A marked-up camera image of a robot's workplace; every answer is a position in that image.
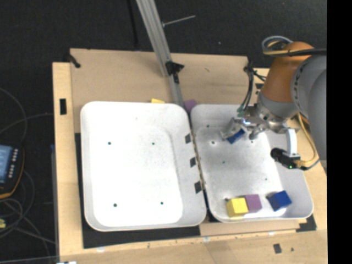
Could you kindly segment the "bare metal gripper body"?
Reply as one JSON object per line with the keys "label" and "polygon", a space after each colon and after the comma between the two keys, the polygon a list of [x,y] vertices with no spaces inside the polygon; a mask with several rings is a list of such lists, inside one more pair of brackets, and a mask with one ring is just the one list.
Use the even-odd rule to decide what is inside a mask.
{"label": "bare metal gripper body", "polygon": [[262,127],[277,134],[285,133],[288,117],[280,117],[272,113],[261,104],[247,106],[244,111],[238,113],[235,119],[241,120],[242,126],[253,130],[255,127]]}

